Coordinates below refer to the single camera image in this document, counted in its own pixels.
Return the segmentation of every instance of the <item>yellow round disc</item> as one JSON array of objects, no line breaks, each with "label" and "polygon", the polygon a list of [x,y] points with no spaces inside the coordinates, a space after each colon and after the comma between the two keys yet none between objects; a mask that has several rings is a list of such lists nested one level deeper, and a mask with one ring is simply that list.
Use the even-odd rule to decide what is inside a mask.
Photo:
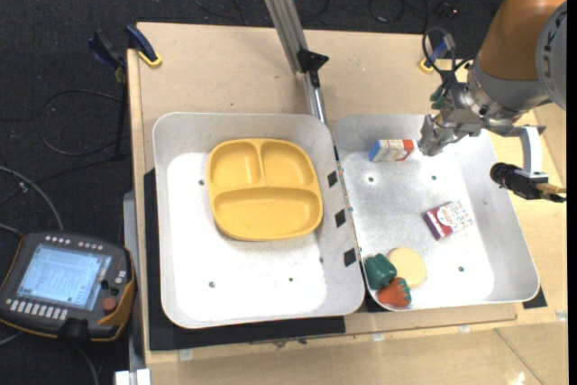
[{"label": "yellow round disc", "polygon": [[425,280],[425,262],[413,249],[398,247],[390,251],[387,258],[397,269],[397,277],[404,278],[411,289],[420,286]]}]

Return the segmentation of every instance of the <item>black bracket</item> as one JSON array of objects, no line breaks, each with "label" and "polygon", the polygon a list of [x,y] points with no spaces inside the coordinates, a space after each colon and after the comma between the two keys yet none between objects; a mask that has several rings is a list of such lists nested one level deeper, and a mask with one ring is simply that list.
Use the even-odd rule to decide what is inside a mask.
[{"label": "black bracket", "polygon": [[310,81],[314,88],[321,87],[318,78],[318,70],[328,61],[328,57],[310,50],[300,50],[297,53],[298,64],[303,72],[308,72]]}]

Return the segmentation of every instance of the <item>wooden table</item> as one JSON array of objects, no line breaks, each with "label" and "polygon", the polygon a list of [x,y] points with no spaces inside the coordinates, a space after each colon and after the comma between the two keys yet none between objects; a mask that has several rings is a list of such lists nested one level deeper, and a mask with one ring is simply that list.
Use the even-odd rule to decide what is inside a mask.
[{"label": "wooden table", "polygon": [[[148,347],[143,175],[153,169],[151,131],[170,112],[307,114],[304,88],[274,29],[140,23],[163,63],[129,50],[133,191],[145,365],[152,383],[567,383],[567,209],[512,196],[546,307],[521,303],[369,313],[345,317],[346,335],[306,341],[226,344],[186,351]],[[329,128],[350,114],[428,114],[438,76],[420,71],[420,36],[306,31],[320,71]],[[547,124],[543,170],[566,185],[565,112],[531,112]],[[499,160],[522,165],[518,139],[491,136]]]}]

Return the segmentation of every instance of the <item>divided yellow plate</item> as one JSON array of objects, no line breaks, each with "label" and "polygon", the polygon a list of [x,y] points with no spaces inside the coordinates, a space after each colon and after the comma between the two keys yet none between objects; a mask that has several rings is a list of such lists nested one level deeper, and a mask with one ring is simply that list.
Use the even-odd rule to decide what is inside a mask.
[{"label": "divided yellow plate", "polygon": [[232,140],[208,157],[208,194],[216,225],[244,241],[272,241],[314,231],[323,218],[315,167],[294,143]]}]

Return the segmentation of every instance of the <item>robotic arm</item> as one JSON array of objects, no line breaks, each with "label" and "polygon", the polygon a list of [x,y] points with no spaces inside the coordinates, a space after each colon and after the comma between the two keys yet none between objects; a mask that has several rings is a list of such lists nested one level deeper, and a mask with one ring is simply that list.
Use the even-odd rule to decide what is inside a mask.
[{"label": "robotic arm", "polygon": [[563,193],[540,172],[543,126],[515,126],[527,111],[555,102],[566,111],[567,0],[504,0],[495,14],[467,82],[442,73],[443,94],[421,129],[420,150],[435,156],[449,143],[481,129],[518,136],[523,169],[496,164],[491,178],[525,199],[563,202]]}]

